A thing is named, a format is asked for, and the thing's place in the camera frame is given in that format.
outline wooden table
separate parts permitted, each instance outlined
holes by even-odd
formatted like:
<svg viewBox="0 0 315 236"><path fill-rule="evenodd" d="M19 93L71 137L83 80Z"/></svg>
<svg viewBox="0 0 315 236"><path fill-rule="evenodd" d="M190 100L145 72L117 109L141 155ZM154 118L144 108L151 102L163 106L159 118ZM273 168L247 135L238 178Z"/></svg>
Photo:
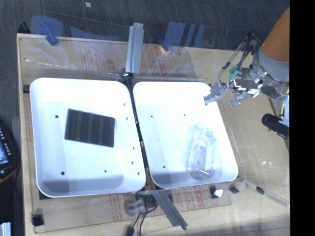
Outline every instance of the wooden table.
<svg viewBox="0 0 315 236"><path fill-rule="evenodd" d="M62 38L60 40L82 41L79 39ZM72 207L75 202L84 202L88 198L73 197L63 199L40 199L39 192L36 190L34 154L32 147L32 123L29 115L29 94L25 92L27 85L39 77L44 77L43 69L48 65L55 66L60 60L60 64L76 66L71 64L74 60L81 62L82 56L89 55L89 50L82 49L81 52L67 53L67 57L58 56L58 52L49 53L51 47L44 43L44 36L27 35L19 33L17 36L18 51L18 74L19 74L19 102L21 118L21 148L22 164L21 172L23 177L23 201L25 217L25 235L111 235L123 236L126 229L134 220L123 220L93 225L89 221L86 226L60 229L53 231L54 228L66 228L67 225L78 222L82 216L75 211L66 210L69 216L62 217L60 220L44 221L42 226L32 225L32 215L37 213L36 208L49 207L46 210L53 210L53 207ZM119 44L122 45L121 53L126 49L126 43L113 41L93 41L97 47L111 48ZM185 48L188 58L186 62L193 64L196 70L194 73L206 83L213 77L231 56L232 51ZM113 60L114 53L108 57ZM43 59L51 59L55 63L47 64ZM117 56L116 64L124 62L124 54ZM50 75L54 75L55 70L50 70ZM62 72L62 77L68 76L66 69ZM78 73L78 77L90 76L88 71ZM227 81L227 74L222 80ZM224 190L230 202L223 202L220 206L203 208L181 212L181 215L188 223L187 233L189 235L290 235L290 210L289 210L289 153L282 138L274 132L268 132L267 128L261 124L261 118L265 113L272 113L272 108L268 98L260 95L242 101L241 105L231 108L229 102L233 94L229 91L227 95L218 101L222 117L229 125L227 131L232 140L235 155L239 160L239 170L244 180L238 183L238 188L242 189L238 193ZM163 235L185 236L187 235L180 227L172 227L165 215L147 217L142 227L142 235L163 236Z"/></svg>

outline black cable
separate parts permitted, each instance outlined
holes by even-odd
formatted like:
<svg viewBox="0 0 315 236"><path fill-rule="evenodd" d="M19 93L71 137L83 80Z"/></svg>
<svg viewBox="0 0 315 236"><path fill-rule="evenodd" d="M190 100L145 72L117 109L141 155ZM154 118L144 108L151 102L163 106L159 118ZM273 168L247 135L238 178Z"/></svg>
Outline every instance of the black cable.
<svg viewBox="0 0 315 236"><path fill-rule="evenodd" d="M249 53L248 47L249 47L249 44L250 44L251 36L252 36L251 33L247 34L246 44L245 44L245 48L244 48L244 51L243 51L243 54L242 54L242 58L241 58L241 61L238 63L238 70L241 68L241 65L243 64L245 58L247 57L247 55Z"/></svg>
<svg viewBox="0 0 315 236"><path fill-rule="evenodd" d="M16 179L18 177L18 173L20 171L20 167L17 168L15 175L12 176L12 178L14 178L14 180L12 181L11 179L7 179L6 181L10 182L10 184L12 185L12 187L7 191L7 193L5 193L4 195L2 195L0 197L0 204L3 203L4 201L6 201L6 199L8 197L10 197L10 195L14 192L15 188L16 188Z"/></svg>
<svg viewBox="0 0 315 236"><path fill-rule="evenodd" d="M141 224L140 224L140 228L139 228L139 236L141 236L141 226L142 226L142 224L143 224L143 221L144 221L146 215L147 215L148 213L154 211L157 207L158 207L157 205L155 205L155 206L148 206L148 207L146 207L145 212L143 212L143 211L139 212L139 214L138 214L138 216L136 217L136 220L135 220L135 222L133 223L133 225L128 228L126 236L133 236L133 234L134 234L134 226L136 225L137 221L139 220L140 215L143 215L142 221L141 221Z"/></svg>
<svg viewBox="0 0 315 236"><path fill-rule="evenodd" d="M144 221L146 215L149 214L150 212L154 211L157 207L158 207L158 206L155 205L154 208L151 209L150 211L148 211L149 206L146 208L146 212L145 212L144 215L143 215L143 218L142 218L142 220L141 220L141 224L140 224L140 227L139 227L139 236L142 236L142 235L141 235L141 227L142 227L142 224L143 224L143 221Z"/></svg>

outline metal bracket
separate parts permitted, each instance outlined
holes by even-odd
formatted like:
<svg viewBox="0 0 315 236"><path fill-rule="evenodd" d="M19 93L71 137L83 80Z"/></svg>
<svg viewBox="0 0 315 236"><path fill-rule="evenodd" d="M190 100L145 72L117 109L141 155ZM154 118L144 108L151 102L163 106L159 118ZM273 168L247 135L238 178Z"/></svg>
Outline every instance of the metal bracket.
<svg viewBox="0 0 315 236"><path fill-rule="evenodd" d="M279 97L279 100L281 100L284 105L284 117L283 117L283 120L279 122L289 127L290 126L289 95L288 94L282 95L281 97Z"/></svg>
<svg viewBox="0 0 315 236"><path fill-rule="evenodd" d="M251 95L246 93L245 91L235 91L234 92L234 99L231 101L231 107L236 107L241 104L241 100L246 100Z"/></svg>
<svg viewBox="0 0 315 236"><path fill-rule="evenodd" d="M217 81L215 83L215 85L211 88L210 90L210 94L208 94L207 96L204 96L204 101L206 106L213 101L217 101L220 98L222 98L223 96L225 96L227 92L227 84L226 83L222 83L221 81Z"/></svg>
<svg viewBox="0 0 315 236"><path fill-rule="evenodd" d="M128 52L126 61L127 73L140 73L142 45L143 45L143 24L133 23L129 31Z"/></svg>
<svg viewBox="0 0 315 236"><path fill-rule="evenodd" d="M0 224L0 236L11 236L11 222Z"/></svg>

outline dark rectangular pad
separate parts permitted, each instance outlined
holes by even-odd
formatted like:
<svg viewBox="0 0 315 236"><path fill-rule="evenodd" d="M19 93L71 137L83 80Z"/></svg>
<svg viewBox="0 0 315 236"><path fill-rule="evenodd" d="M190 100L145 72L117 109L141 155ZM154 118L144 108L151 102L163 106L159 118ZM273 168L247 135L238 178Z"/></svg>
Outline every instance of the dark rectangular pad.
<svg viewBox="0 0 315 236"><path fill-rule="evenodd" d="M114 147L115 119L69 109L66 140Z"/></svg>

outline blue clamp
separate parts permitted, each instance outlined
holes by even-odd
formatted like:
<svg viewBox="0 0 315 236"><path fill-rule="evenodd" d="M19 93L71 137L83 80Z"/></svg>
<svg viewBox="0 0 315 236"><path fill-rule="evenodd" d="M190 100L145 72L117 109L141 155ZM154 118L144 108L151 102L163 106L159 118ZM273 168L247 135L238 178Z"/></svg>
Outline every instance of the blue clamp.
<svg viewBox="0 0 315 236"><path fill-rule="evenodd" d="M47 35L46 40L51 44L51 45L56 45L58 43L58 40L55 37L54 31L47 21L41 21L39 24L40 30Z"/></svg>
<svg viewBox="0 0 315 236"><path fill-rule="evenodd" d="M155 37L156 37L156 38L158 39L158 41L160 42L162 50L163 50L165 53L168 53L170 50L169 50L169 48L168 48L168 45L167 45L165 39L164 39L159 33L155 34Z"/></svg>

